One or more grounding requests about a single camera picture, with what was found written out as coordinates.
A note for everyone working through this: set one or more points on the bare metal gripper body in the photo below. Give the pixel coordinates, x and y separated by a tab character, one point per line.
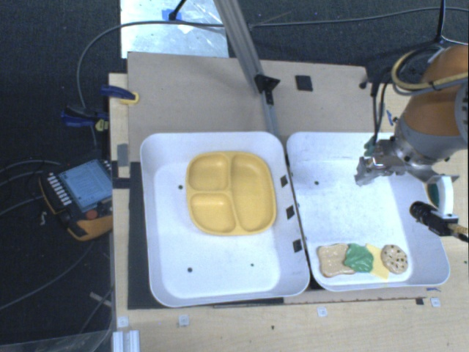
397	156

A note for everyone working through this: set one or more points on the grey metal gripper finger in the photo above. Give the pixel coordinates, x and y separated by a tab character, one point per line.
378	172
362	171

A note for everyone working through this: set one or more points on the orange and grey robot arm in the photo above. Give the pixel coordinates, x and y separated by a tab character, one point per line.
436	108

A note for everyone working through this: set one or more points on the white plastic tray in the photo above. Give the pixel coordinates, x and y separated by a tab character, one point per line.
344	215
220	266

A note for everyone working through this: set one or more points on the brown chocolate chip biscuit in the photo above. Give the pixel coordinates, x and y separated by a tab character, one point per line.
394	259

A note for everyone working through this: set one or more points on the green lettuce leaf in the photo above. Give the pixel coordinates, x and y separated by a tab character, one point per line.
360	259

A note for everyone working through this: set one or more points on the brown toast slice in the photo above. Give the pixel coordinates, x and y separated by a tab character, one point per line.
331	260

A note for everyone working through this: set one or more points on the yellow cheese slice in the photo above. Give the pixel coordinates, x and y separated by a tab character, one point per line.
379	270

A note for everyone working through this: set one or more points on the yellow divided plate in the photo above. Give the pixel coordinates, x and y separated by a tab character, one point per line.
231	193

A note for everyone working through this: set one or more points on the brown cardboard board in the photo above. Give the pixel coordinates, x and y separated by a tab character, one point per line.
190	97

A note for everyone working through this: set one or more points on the black cylinder on white bracket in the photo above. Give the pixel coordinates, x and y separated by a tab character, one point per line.
441	211

